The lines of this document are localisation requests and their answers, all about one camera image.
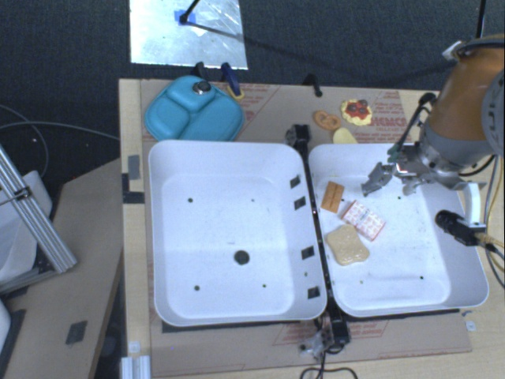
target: blue plate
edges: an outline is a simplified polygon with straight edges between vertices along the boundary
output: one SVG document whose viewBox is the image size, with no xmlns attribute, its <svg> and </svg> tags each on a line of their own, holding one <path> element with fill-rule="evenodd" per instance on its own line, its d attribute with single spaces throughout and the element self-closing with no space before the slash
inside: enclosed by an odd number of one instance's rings
<svg viewBox="0 0 505 379">
<path fill-rule="evenodd" d="M 153 100 L 144 116 L 158 141 L 232 141 L 244 123 L 238 103 L 196 76 L 179 77 Z"/>
</svg>

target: cracker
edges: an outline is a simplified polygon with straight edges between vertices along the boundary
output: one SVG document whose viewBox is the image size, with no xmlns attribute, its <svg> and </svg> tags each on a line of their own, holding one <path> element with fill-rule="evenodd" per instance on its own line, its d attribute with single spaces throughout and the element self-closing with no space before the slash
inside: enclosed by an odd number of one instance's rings
<svg viewBox="0 0 505 379">
<path fill-rule="evenodd" d="M 340 201 L 342 200 L 342 194 L 344 192 L 344 187 L 330 181 L 326 186 L 326 191 L 324 191 L 323 202 L 321 203 L 321 208 L 327 211 L 337 213 L 339 211 Z"/>
<path fill-rule="evenodd" d="M 342 215 L 342 219 L 357 228 L 368 240 L 373 241 L 386 222 L 375 212 L 354 201 Z"/>
<path fill-rule="evenodd" d="M 364 261 L 370 252 L 361 242 L 354 226 L 345 224 L 332 231 L 326 237 L 326 243 L 330 246 L 335 260 L 340 265 L 349 265 Z"/>
</svg>

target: metal sheet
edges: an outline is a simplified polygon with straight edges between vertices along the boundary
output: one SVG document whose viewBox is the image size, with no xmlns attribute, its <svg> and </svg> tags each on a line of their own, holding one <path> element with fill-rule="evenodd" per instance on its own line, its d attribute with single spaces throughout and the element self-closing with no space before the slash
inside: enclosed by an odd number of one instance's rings
<svg viewBox="0 0 505 379">
<path fill-rule="evenodd" d="M 247 69 L 238 0 L 201 0 L 178 23 L 193 0 L 130 0 L 132 63 Z"/>
</svg>

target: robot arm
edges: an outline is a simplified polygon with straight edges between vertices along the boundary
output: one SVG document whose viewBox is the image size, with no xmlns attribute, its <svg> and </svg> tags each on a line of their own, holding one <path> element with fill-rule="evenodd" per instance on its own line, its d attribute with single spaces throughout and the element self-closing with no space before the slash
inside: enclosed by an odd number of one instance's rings
<svg viewBox="0 0 505 379">
<path fill-rule="evenodd" d="M 503 156 L 503 46 L 503 36 L 490 36 L 453 47 L 458 63 L 438 98 L 421 98 L 404 136 L 388 152 L 389 164 L 378 163 L 362 185 L 365 196 L 393 176 L 403 181 L 405 195 L 433 182 L 463 190 L 468 183 L 459 176 L 462 170 L 484 156 Z M 432 111 L 419 141 L 404 144 L 428 102 Z"/>
</svg>

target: blue tape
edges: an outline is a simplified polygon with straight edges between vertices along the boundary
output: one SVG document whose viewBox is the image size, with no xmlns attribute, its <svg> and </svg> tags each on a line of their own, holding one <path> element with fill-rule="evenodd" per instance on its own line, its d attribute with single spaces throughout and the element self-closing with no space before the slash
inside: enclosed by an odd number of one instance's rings
<svg viewBox="0 0 505 379">
<path fill-rule="evenodd" d="M 177 23 L 179 25 L 183 25 L 181 24 L 181 22 L 179 21 L 179 18 L 181 18 L 181 15 L 184 14 L 186 12 L 185 9 L 178 9 L 178 10 L 175 10 L 174 11 L 174 19 L 177 21 Z M 196 15 L 195 13 L 190 13 L 189 14 L 189 17 L 188 17 L 188 22 L 193 22 L 193 23 L 196 23 Z"/>
</svg>

